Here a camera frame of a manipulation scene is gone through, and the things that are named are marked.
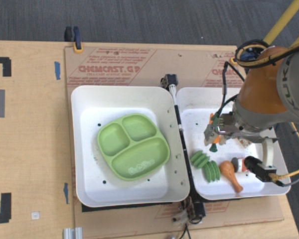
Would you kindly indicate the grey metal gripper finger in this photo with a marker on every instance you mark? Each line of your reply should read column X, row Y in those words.
column 222, row 139
column 210, row 133

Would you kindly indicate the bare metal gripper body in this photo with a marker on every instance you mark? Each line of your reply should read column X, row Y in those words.
column 233, row 128

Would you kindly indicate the orange toy carrot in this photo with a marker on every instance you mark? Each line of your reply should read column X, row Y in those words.
column 213, row 147

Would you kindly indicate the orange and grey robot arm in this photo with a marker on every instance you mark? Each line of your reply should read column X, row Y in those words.
column 261, row 91

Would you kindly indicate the white packet with red print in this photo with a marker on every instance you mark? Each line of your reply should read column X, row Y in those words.
column 244, row 142

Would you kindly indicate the green ribbed toy vegetable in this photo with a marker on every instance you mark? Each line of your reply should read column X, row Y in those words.
column 211, row 171
column 199, row 159

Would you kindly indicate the small can with grey lid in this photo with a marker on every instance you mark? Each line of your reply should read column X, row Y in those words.
column 239, row 164

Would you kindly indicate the brown toy chicken drumstick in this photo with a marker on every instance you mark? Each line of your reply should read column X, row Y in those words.
column 228, row 169

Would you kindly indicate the thin black and white rod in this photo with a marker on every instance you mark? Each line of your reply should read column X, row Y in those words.
column 180, row 128

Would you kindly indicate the white plastic tray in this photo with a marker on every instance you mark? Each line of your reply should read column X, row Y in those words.
column 226, row 190
column 89, row 146

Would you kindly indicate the brown cardboard board red print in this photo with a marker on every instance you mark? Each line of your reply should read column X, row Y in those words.
column 189, row 66

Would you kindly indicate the green divided plate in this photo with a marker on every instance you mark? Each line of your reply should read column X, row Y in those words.
column 137, row 158

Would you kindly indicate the black cylinder on white bracket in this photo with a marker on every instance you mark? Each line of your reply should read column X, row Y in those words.
column 257, row 169

